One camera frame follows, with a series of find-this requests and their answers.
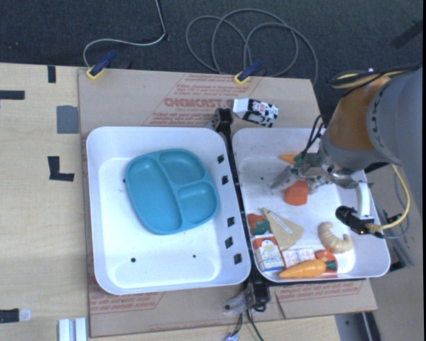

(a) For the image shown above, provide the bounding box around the black block with thin wires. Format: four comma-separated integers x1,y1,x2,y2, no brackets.
250,278,271,305
214,107,234,134

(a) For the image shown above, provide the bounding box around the orange and green packet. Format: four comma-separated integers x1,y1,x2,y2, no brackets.
247,213,271,237

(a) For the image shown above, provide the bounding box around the thin black rod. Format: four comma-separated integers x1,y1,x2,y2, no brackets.
221,121,262,288

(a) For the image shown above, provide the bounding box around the black and white milk carton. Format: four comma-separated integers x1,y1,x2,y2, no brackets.
232,97,280,128

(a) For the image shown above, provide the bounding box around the black cylinder on white bracket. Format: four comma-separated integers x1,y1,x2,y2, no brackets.
334,180,378,236

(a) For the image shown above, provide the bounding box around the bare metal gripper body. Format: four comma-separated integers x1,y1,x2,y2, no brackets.
290,153,360,190

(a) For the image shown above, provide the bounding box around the white plastic tray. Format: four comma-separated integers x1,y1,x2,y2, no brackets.
231,127,391,283
86,126,252,296

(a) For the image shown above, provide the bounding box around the beige pizza slice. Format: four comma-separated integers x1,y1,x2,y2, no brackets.
261,207,305,251

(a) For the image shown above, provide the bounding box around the brown cardboard board red print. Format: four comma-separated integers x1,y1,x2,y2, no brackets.
77,67,378,337

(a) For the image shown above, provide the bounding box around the orange cube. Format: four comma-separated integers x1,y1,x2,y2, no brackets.
283,180,310,206

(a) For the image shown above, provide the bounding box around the large orange carrot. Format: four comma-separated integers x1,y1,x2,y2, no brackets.
278,259,338,279

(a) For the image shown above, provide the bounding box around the blue divided plate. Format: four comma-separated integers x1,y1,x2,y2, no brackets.
124,148,220,236

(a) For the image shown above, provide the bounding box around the white and red carton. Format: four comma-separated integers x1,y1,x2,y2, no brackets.
251,233,285,273

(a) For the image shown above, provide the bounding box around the small white packet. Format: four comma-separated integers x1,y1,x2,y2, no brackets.
280,247,317,269

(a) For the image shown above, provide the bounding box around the beige croissant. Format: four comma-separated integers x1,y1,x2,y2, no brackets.
317,221,354,254

